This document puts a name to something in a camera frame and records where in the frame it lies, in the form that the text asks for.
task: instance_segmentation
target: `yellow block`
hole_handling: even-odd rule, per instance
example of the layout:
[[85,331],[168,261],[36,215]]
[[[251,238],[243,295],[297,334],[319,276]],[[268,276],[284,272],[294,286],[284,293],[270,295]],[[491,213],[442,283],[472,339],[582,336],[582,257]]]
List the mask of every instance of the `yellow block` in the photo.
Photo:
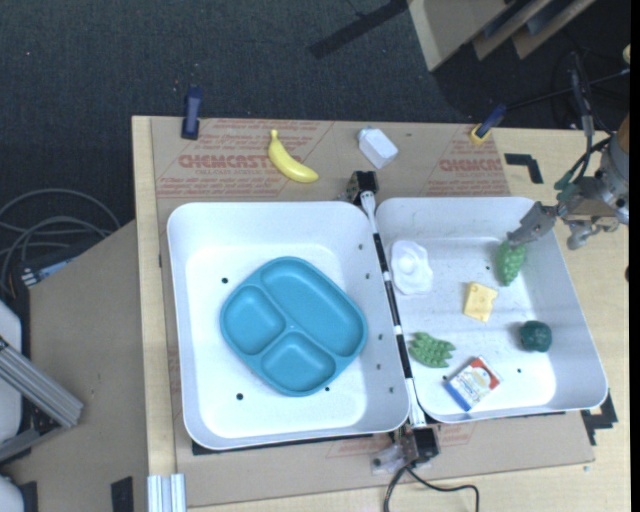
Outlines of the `yellow block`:
[[467,285],[463,313],[486,323],[489,321],[493,301],[497,296],[497,290],[472,281]]

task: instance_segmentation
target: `green toy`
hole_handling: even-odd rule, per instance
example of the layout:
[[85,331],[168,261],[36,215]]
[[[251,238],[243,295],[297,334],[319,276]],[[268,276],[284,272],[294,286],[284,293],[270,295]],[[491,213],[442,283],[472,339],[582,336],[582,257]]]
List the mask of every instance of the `green toy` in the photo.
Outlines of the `green toy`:
[[553,341],[551,328],[543,322],[529,320],[520,327],[520,341],[527,350],[546,352]]
[[429,368],[446,368],[447,359],[453,357],[451,350],[456,347],[448,341],[439,340],[426,332],[416,332],[409,346],[409,354]]
[[509,286],[520,272],[526,254],[524,244],[511,248],[505,240],[498,247],[496,253],[496,272],[503,286]]

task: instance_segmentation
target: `banana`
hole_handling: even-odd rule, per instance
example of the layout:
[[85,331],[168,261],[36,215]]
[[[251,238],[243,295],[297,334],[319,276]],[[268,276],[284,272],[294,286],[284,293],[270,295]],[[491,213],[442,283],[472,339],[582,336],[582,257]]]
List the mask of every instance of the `banana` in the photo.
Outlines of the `banana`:
[[271,130],[271,142],[269,142],[269,160],[276,166],[276,168],[284,174],[287,178],[300,183],[311,183],[316,181],[318,174],[301,164],[289,154],[286,148],[278,139],[278,130]]

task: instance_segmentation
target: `blue clamp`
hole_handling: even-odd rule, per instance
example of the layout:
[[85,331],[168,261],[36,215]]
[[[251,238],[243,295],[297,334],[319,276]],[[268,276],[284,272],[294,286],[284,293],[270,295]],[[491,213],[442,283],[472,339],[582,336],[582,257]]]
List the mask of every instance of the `blue clamp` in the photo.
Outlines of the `blue clamp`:
[[491,128],[498,126],[502,122],[502,119],[504,119],[506,113],[507,106],[504,103],[500,103],[493,109],[484,123],[476,125],[473,130],[471,130],[471,133],[469,134],[471,142],[480,145],[487,140],[491,133]]
[[197,85],[189,87],[187,95],[184,97],[184,119],[182,120],[183,139],[198,140],[198,110],[202,103],[202,88]]

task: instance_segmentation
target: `dark floor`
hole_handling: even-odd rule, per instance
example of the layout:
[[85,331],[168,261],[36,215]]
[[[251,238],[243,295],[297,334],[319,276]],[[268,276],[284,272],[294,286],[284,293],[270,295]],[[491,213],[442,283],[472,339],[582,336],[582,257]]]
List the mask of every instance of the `dark floor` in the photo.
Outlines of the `dark floor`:
[[[112,228],[78,196],[11,205],[51,187],[133,219],[131,116],[181,116],[190,83],[203,88],[202,117],[475,123],[503,102],[503,126],[575,128],[571,95],[518,104],[569,87],[572,51],[590,80],[626,68],[630,0],[595,2],[524,60],[511,42],[482,62],[467,45],[430,73],[408,10],[314,55],[314,44],[388,1],[3,2],[0,223],[67,215]],[[616,129],[629,111],[629,88],[629,74],[593,85],[603,126]],[[0,250],[20,236],[6,228]]]

